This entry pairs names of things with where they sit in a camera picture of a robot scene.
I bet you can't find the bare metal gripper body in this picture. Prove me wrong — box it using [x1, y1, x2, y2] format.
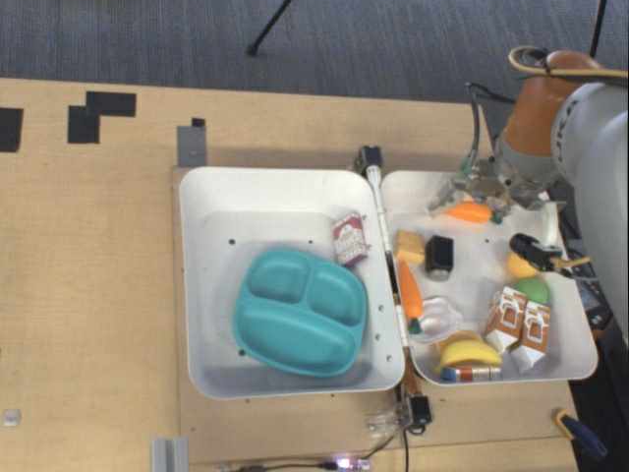
[460, 157, 547, 211]

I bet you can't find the orange carrot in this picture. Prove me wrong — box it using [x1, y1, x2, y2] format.
[443, 200, 505, 226]
[396, 260, 426, 335]

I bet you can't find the black bottle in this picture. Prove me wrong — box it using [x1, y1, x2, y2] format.
[423, 234, 455, 282]

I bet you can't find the white plastic tray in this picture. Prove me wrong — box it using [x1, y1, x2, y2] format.
[178, 165, 407, 402]
[379, 169, 600, 387]

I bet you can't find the yellow lemon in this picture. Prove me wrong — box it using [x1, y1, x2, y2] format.
[505, 252, 542, 280]

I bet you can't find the green round fruit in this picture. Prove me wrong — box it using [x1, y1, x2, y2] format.
[512, 276, 551, 309]

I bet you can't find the maroon and white small carton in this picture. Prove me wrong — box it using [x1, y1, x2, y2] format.
[331, 209, 372, 268]

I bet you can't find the brown and white carton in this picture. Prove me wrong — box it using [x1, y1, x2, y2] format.
[509, 299, 552, 376]
[483, 285, 529, 355]

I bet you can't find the clear plastic cup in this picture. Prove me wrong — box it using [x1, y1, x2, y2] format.
[417, 296, 464, 345]

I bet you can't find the yellow banana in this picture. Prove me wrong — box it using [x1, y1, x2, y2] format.
[432, 338, 504, 376]

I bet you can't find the blue capped can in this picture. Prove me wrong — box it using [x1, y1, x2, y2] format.
[439, 365, 503, 384]

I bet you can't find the teal divided plate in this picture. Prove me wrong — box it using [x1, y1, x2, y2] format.
[231, 248, 370, 379]

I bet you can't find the black tripod leg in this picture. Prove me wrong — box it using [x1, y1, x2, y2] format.
[245, 0, 316, 59]
[588, 0, 618, 59]

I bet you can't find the black block with thin wires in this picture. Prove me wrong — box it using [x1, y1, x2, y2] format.
[356, 145, 384, 172]
[409, 394, 435, 436]

